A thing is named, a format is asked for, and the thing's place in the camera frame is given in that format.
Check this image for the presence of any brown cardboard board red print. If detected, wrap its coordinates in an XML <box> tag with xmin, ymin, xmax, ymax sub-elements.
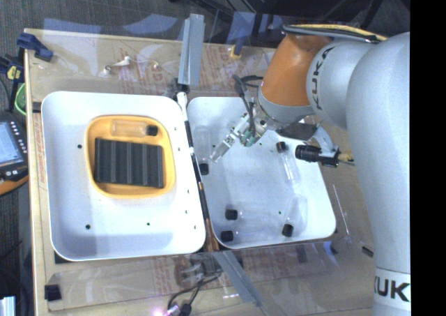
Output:
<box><xmin>23</xmin><ymin>28</ymin><xmax>376</xmax><ymax>313</ymax></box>

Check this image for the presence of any clear plastic bottle black cap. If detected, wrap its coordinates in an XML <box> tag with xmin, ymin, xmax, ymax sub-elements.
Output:
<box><xmin>281</xmin><ymin>193</ymin><xmax>310</xmax><ymax>239</ymax></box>
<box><xmin>220</xmin><ymin>225</ymin><xmax>279</xmax><ymax>244</ymax></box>
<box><xmin>275</xmin><ymin>140</ymin><xmax>302</xmax><ymax>188</ymax></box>
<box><xmin>224</xmin><ymin>202</ymin><xmax>280</xmax><ymax>229</ymax></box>
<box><xmin>110</xmin><ymin>119</ymin><xmax>159</xmax><ymax>139</ymax></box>
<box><xmin>192</xmin><ymin>125</ymin><xmax>213</xmax><ymax>176</ymax></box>

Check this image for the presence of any yellow plastic dish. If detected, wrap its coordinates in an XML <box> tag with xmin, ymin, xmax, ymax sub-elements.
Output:
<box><xmin>84</xmin><ymin>114</ymin><xmax>176</xmax><ymax>200</ymax></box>

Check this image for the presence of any black ribbed block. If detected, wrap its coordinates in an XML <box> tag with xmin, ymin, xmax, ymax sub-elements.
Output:
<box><xmin>93</xmin><ymin>137</ymin><xmax>165</xmax><ymax>190</ymax></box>

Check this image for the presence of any black block with thin wires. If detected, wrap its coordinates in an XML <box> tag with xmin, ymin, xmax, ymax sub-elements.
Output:
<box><xmin>198</xmin><ymin>255</ymin><xmax>222</xmax><ymax>277</ymax></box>

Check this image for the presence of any black cylinder on white bracket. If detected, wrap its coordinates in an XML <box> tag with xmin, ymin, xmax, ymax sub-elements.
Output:
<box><xmin>294</xmin><ymin>126</ymin><xmax>341</xmax><ymax>169</ymax></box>

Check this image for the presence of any white plastic tray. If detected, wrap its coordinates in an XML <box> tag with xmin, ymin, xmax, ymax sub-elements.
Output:
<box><xmin>40</xmin><ymin>90</ymin><xmax>208</xmax><ymax>262</ymax></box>
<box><xmin>186</xmin><ymin>96</ymin><xmax>338</xmax><ymax>250</ymax></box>

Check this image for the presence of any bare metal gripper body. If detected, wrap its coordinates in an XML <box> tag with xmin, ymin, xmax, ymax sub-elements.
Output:
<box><xmin>231</xmin><ymin>108</ymin><xmax>277</xmax><ymax>149</ymax></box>

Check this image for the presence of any white plastic hook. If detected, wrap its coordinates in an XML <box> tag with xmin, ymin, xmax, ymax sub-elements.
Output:
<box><xmin>103</xmin><ymin>55</ymin><xmax>133</xmax><ymax>76</ymax></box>

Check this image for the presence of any thin black and white rod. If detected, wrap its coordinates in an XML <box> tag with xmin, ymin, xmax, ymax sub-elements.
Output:
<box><xmin>176</xmin><ymin>91</ymin><xmax>220</xmax><ymax>253</ymax></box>

